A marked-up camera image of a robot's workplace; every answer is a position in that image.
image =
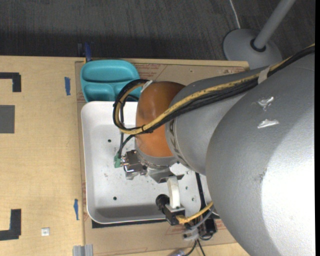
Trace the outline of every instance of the black corner marking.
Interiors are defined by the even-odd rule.
[[[15,72],[0,72],[0,79],[12,79],[12,92],[21,93],[21,75]]]
[[[0,231],[0,241],[19,239],[21,236],[21,209],[12,209],[9,230]]]

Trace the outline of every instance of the gray round base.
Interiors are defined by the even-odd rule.
[[[269,66],[282,61],[278,47],[271,41],[265,45],[265,51],[252,48],[250,42],[258,32],[251,29],[236,29],[226,35],[223,41],[224,55],[229,61],[247,61],[250,69]]]

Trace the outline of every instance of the blue plastic tray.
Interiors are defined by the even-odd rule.
[[[127,83],[139,78],[135,66],[121,59],[89,61],[80,72],[82,92],[87,102],[115,101]],[[141,88],[137,88],[130,94],[139,97],[140,93]]]

